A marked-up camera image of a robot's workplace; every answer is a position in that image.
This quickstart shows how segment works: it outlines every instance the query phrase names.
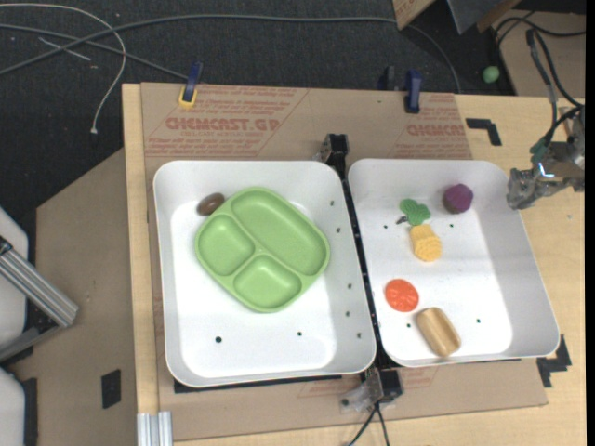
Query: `blue clamp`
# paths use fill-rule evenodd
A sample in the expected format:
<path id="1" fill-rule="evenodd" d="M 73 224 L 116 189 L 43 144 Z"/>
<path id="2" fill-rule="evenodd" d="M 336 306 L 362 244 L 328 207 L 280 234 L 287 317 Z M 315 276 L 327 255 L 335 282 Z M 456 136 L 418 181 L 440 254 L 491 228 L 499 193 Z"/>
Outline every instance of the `blue clamp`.
<path id="1" fill-rule="evenodd" d="M 198 94 L 197 85 L 201 80 L 203 74 L 203 63 L 195 61 L 188 74 L 188 82 L 185 87 L 182 87 L 179 92 L 178 104 L 184 108 L 191 108 L 194 106 L 196 101 L 196 95 Z"/>
<path id="2" fill-rule="evenodd" d="M 421 73 L 418 70 L 409 70 L 405 77 L 405 110 L 417 114 L 419 112 L 419 94 L 421 93 Z"/>

